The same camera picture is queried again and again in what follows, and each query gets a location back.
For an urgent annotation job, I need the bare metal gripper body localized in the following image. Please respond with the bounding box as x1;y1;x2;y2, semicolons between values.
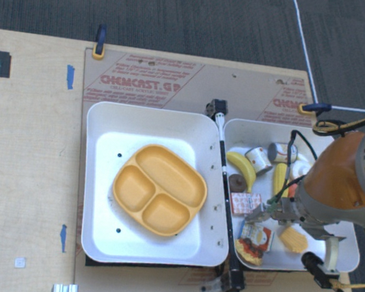
270;195;308;230

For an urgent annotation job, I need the orange and white carton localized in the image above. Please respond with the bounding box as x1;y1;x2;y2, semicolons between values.
227;189;264;219

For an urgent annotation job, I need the white and red packet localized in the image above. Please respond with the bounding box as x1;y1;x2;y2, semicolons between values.
236;220;277;254

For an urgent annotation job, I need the yellow ridged toy food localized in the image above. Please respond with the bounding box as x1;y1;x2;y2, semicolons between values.
275;224;311;255

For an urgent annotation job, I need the yellow corn cob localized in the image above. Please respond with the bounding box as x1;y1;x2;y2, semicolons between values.
271;161;292;199

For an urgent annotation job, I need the brown doughnut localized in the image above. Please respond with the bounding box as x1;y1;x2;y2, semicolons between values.
226;172;249;194

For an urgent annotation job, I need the yellow banana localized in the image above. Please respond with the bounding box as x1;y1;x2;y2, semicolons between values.
222;150;260;195

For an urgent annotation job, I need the white bottle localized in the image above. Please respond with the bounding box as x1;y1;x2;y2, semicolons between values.
289;159;315;184

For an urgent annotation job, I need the white can with orange dots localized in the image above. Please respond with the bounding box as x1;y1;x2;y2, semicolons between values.
242;144;275;177

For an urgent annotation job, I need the thin black and white rod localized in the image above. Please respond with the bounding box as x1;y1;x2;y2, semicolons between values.
198;112;256;271

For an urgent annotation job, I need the grey and yellow can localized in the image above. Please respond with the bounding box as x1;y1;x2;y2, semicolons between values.
266;141;300;166

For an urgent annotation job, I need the white plastic tray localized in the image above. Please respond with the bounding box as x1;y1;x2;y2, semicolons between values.
207;116;365;282
70;100;245;277

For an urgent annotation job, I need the yellow divided plate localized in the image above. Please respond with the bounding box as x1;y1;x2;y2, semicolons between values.
107;139;213;242

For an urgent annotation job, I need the brown cardboard board red print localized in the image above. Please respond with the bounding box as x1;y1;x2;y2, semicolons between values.
57;47;365;292

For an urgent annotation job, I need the black block with thin wires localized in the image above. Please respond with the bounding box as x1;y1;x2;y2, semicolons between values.
219;260;249;292
204;97;230;120

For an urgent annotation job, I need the black cylinder on white bracket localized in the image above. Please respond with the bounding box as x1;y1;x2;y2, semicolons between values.
297;233;346;291

